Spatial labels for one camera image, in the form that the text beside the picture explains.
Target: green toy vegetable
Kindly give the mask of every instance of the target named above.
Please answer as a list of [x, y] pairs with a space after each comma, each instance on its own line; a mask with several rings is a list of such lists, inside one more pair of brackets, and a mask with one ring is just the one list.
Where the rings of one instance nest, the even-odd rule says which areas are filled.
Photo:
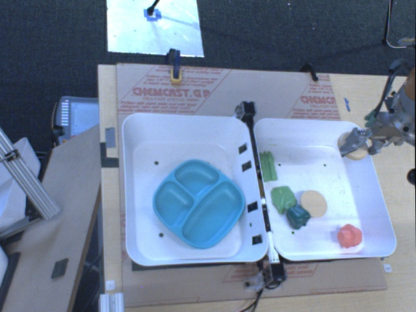
[[292, 228], [300, 229], [302, 226], [306, 225], [307, 221], [311, 218], [311, 215], [303, 209], [302, 206], [295, 205], [287, 211], [286, 217]]
[[292, 190], [288, 186], [273, 188], [271, 195], [272, 203], [277, 208], [279, 214], [283, 214], [287, 209], [298, 203]]
[[260, 153], [260, 165], [264, 182], [278, 180], [278, 175], [274, 168], [274, 158], [271, 152], [264, 151]]

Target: beige round disc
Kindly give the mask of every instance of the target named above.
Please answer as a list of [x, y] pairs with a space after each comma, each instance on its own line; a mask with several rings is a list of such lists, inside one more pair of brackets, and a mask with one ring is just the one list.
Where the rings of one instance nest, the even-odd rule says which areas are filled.
[[[350, 132], [342, 134], [338, 139], [338, 147], [341, 147], [347, 138], [347, 136], [350, 134]], [[363, 159], [367, 154], [369, 153], [369, 147], [367, 144], [363, 144], [361, 147], [359, 147], [356, 151], [353, 151], [352, 153], [347, 153], [345, 157], [348, 157], [349, 159], [353, 159], [355, 161], [358, 161], [360, 159]]]
[[309, 212], [311, 217], [324, 216], [328, 205], [324, 196], [315, 190], [307, 190], [300, 196], [300, 205]]

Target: black carpet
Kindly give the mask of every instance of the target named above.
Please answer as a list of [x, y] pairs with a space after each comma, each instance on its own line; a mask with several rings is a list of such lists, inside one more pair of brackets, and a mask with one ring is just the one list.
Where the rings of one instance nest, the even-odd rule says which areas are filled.
[[[388, 0], [197, 1], [205, 57], [183, 65], [385, 75], [415, 61], [382, 45]], [[393, 43], [415, 34], [415, 2], [394, 0]], [[106, 12], [106, 0], [0, 0], [0, 127], [13, 142], [49, 150], [55, 103], [96, 97], [98, 64], [164, 63], [107, 52]]]

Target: blue plate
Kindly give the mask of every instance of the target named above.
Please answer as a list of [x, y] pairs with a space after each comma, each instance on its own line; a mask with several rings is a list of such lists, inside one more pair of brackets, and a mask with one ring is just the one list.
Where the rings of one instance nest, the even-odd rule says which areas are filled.
[[195, 248], [210, 248], [221, 241], [244, 206], [244, 194], [232, 180], [196, 159], [173, 170], [153, 196], [157, 217]]

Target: robotic hand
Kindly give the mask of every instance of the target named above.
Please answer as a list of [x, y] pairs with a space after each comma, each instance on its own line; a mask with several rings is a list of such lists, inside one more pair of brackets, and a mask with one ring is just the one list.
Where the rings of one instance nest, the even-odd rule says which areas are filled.
[[[403, 60], [396, 60], [389, 69], [382, 98], [377, 107], [365, 119], [365, 129], [353, 129], [344, 139], [339, 150], [344, 157], [363, 146], [367, 139], [371, 140], [368, 148], [370, 155], [377, 154], [383, 147], [390, 144], [399, 146], [405, 142], [415, 146], [415, 68], [411, 70], [406, 82], [397, 93], [389, 95], [391, 85], [399, 67], [405, 65]], [[385, 104], [387, 111], [380, 112]], [[408, 180], [415, 184], [415, 169], [408, 174]]]

